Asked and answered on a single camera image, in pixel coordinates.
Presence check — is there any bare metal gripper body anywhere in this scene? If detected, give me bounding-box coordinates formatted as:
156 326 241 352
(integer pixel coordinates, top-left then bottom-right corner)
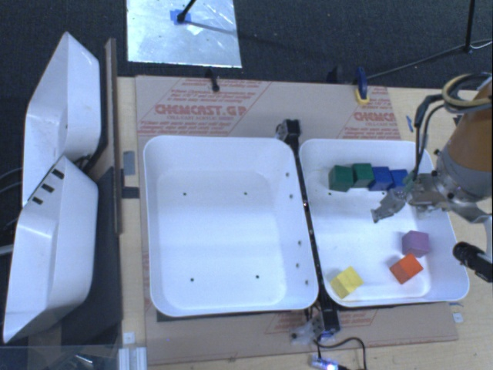
402 173 491 224

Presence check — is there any blue cube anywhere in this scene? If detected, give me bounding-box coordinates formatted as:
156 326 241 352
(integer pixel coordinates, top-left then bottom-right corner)
389 168 409 189
367 166 394 192

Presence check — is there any white plastic tray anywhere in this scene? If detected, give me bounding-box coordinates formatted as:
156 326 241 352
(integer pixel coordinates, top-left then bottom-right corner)
298 137 471 308
143 134 320 318

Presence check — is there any green cube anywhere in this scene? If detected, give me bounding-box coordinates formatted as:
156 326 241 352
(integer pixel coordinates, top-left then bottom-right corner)
327 164 356 192
351 162 374 189

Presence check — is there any purple cube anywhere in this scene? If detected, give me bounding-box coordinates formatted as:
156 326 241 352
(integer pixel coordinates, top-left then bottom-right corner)
401 230 431 258

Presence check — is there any orange cube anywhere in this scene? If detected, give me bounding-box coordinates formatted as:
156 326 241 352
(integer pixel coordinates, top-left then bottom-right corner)
388 253 424 285

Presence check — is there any yellow cube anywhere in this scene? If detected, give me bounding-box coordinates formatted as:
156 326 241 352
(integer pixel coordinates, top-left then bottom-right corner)
329 265 364 300

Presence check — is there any brown cardboard board red print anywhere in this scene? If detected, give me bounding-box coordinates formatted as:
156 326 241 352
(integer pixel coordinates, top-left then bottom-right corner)
133 74 460 366

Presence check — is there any black cylinder on white bracket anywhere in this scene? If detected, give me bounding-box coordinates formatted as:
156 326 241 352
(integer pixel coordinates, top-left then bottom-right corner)
451 214 493 284

